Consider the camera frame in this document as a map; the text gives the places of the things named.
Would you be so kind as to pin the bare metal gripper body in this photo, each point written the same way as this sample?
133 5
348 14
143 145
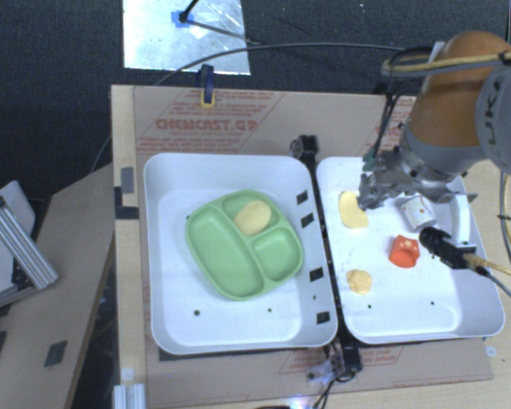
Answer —
402 177

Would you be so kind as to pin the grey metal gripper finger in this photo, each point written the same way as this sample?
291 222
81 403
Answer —
363 190
377 199

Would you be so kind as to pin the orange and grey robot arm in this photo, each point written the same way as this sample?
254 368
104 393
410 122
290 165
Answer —
447 105

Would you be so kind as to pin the pale yellow flat toy slice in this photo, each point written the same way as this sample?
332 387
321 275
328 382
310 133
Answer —
351 215

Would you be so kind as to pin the white can with orange dots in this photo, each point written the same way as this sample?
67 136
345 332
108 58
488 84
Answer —
418 213

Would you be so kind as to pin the orange toy with star print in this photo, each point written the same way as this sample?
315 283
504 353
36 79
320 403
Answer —
404 251

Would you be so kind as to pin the thin black rod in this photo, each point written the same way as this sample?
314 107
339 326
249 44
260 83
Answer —
328 249

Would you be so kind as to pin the small yellow toy biscuit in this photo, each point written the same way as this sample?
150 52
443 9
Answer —
359 281

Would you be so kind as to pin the white plastic tray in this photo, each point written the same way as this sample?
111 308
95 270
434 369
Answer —
238 318
417 305

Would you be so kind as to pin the yellow oval toy bread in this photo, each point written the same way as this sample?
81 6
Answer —
252 217

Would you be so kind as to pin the brown cardboard board, red print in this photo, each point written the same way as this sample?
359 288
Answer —
238 126

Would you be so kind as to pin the green divided plate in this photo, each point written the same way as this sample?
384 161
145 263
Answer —
225 254

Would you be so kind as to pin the black cylinder on white bracket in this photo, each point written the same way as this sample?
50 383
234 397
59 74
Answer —
445 247

